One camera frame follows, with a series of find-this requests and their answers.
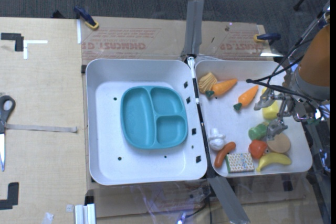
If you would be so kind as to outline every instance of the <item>white tape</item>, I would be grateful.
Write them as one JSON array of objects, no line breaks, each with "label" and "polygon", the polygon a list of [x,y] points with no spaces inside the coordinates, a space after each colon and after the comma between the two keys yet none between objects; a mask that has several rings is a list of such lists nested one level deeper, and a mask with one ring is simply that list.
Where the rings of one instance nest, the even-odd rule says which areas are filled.
[{"label": "white tape", "polygon": [[24,40],[23,41],[23,59],[28,59],[28,44],[47,44],[47,40]]},{"label": "white tape", "polygon": [[12,130],[30,130],[30,131],[47,131],[47,132],[63,132],[63,133],[76,133],[77,127],[55,127],[55,126],[40,126],[40,125],[20,125],[8,124],[5,127]]},{"label": "white tape", "polygon": [[81,24],[80,19],[77,20],[77,43],[81,44],[82,38],[81,38]]},{"label": "white tape", "polygon": [[51,224],[54,219],[54,215],[46,212],[41,224]]},{"label": "white tape", "polygon": [[73,212],[73,205],[67,205],[65,211],[72,213]]}]

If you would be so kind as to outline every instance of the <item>orange carrot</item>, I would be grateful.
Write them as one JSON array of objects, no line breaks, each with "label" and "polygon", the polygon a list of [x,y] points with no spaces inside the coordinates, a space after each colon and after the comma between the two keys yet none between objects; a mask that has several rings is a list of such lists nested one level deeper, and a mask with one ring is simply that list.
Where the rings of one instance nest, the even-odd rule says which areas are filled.
[{"label": "orange carrot", "polygon": [[248,89],[246,92],[242,93],[238,98],[238,103],[233,107],[235,110],[239,111],[242,106],[247,106],[256,96],[259,86],[255,85],[252,88]]},{"label": "orange carrot", "polygon": [[212,95],[220,96],[226,93],[229,89],[231,89],[237,83],[237,81],[238,81],[237,79],[229,79],[226,81],[216,83],[212,85],[211,91],[206,91],[205,94],[207,97],[211,97]]}]

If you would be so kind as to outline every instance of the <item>toy food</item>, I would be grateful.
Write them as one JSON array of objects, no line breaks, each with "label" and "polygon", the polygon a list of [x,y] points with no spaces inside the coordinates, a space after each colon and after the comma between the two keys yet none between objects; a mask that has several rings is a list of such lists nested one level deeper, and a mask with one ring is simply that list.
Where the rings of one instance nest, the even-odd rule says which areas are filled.
[{"label": "toy food", "polygon": [[208,136],[209,147],[212,150],[220,151],[225,145],[225,135],[220,134],[217,128],[212,128],[210,130],[210,135]]},{"label": "toy food", "polygon": [[260,159],[264,155],[267,149],[267,143],[260,140],[252,140],[248,147],[248,151],[251,153],[252,158]]},{"label": "toy food", "polygon": [[290,140],[287,135],[280,133],[273,140],[266,141],[268,148],[277,153],[285,153],[290,149]]},{"label": "toy food", "polygon": [[234,109],[239,111],[241,107],[249,105],[253,98],[256,96],[258,88],[259,86],[255,85],[252,88],[248,89],[246,92],[242,93],[238,97],[238,103],[233,106]]},{"label": "toy food", "polygon": [[215,167],[220,168],[223,164],[226,154],[228,154],[230,151],[234,150],[235,148],[236,148],[236,143],[229,142],[220,151],[218,151],[216,158],[215,158],[215,163],[214,163]]},{"label": "toy food", "polygon": [[275,101],[272,105],[268,106],[267,108],[262,108],[261,110],[265,120],[274,120],[278,116],[277,114],[279,112],[278,102]]},{"label": "toy food", "polygon": [[201,77],[198,81],[199,92],[205,93],[205,91],[211,90],[213,84],[217,83],[216,77],[209,72],[205,76]]},{"label": "toy food", "polygon": [[252,127],[248,130],[248,136],[251,140],[261,140],[266,136],[268,122],[262,122],[256,127]]},{"label": "toy food", "polygon": [[270,152],[262,156],[259,160],[259,166],[256,168],[257,172],[260,172],[265,166],[272,163],[278,163],[283,165],[290,165],[292,163],[291,159],[283,154],[277,152]]},{"label": "toy food", "polygon": [[251,153],[227,154],[225,161],[229,173],[254,171]]},{"label": "toy food", "polygon": [[229,89],[231,89],[237,83],[237,81],[237,79],[229,79],[226,81],[218,82],[212,85],[211,91],[206,91],[205,94],[207,97],[223,95]]}]

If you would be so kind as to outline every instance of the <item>blue divided plate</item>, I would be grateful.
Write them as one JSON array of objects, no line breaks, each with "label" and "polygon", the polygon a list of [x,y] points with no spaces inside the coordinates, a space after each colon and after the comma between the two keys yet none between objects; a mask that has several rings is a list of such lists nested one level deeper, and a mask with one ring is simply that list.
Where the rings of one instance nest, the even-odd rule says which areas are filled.
[{"label": "blue divided plate", "polygon": [[121,98],[121,126],[131,145],[147,150],[177,146],[188,132],[181,97],[161,86],[128,89]]}]

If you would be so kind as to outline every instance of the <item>black cable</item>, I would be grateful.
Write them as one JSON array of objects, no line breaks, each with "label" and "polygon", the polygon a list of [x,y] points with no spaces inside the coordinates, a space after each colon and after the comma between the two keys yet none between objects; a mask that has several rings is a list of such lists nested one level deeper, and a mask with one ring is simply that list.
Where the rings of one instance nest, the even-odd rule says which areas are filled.
[{"label": "black cable", "polygon": [[282,58],[282,60],[280,61],[280,63],[278,63],[278,66],[274,69],[274,71],[272,72],[272,74],[269,76],[267,84],[270,83],[271,78],[275,76],[275,73],[277,72],[277,70],[279,69],[279,67],[284,63],[284,61],[286,61],[288,59],[288,57],[300,46],[302,46],[303,44],[306,44],[308,42],[312,41],[312,39],[306,40],[305,42],[302,42],[302,38],[300,38],[295,44],[294,46],[292,46],[290,48],[290,50],[287,52],[287,54]]},{"label": "black cable", "polygon": [[201,208],[199,208],[198,210],[196,210],[195,212],[193,212],[193,213],[190,214],[190,215],[186,215],[185,218],[189,218],[189,217],[191,217],[191,216],[197,214],[198,212],[201,212],[206,206],[207,206],[207,203],[204,203],[204,205],[203,205]]},{"label": "black cable", "polygon": [[209,214],[210,214],[210,224],[212,224],[212,212],[211,212],[211,203],[210,203],[209,197],[208,197],[208,205],[209,205]]},{"label": "black cable", "polygon": [[294,91],[291,91],[291,90],[289,90],[289,89],[287,89],[287,88],[285,88],[283,86],[267,84],[267,83],[260,82],[260,81],[254,81],[252,79],[247,79],[246,82],[247,83],[253,83],[253,84],[261,85],[261,86],[265,86],[265,87],[268,87],[268,88],[270,88],[271,90],[274,90],[274,91],[278,91],[278,92],[282,92],[282,93],[287,93],[287,94],[291,94],[291,95],[296,95],[296,96],[305,98],[308,102],[312,101],[311,99],[309,99],[305,95],[297,93],[297,92],[294,92]]},{"label": "black cable", "polygon": [[269,75],[269,76],[263,77],[263,78],[261,78],[261,79],[256,79],[256,80],[253,80],[253,81],[257,81],[257,82],[259,82],[259,81],[263,81],[263,80],[265,80],[265,79],[274,77],[274,76],[276,76],[276,75],[279,75],[280,73],[286,71],[288,68],[291,68],[292,66],[296,65],[298,62],[300,62],[300,61],[302,60],[302,58],[303,58],[303,56],[301,56],[299,59],[295,60],[295,61],[294,61],[293,63],[291,63],[290,65],[288,65],[288,66],[284,67],[283,69],[279,70],[278,72],[274,73],[273,76],[272,76],[272,75]]},{"label": "black cable", "polygon": [[209,199],[209,197],[206,197],[206,198],[204,199],[204,205],[203,205],[201,208],[199,208],[198,210],[196,210],[195,212],[193,212],[193,213],[190,214],[190,215],[186,215],[185,218],[189,218],[189,217],[191,217],[191,216],[193,216],[193,215],[195,215],[195,214],[201,212],[203,209],[205,209],[205,207],[206,207],[207,205],[209,205],[210,224],[212,224],[212,212],[211,212],[211,205],[210,205],[210,199]]}]

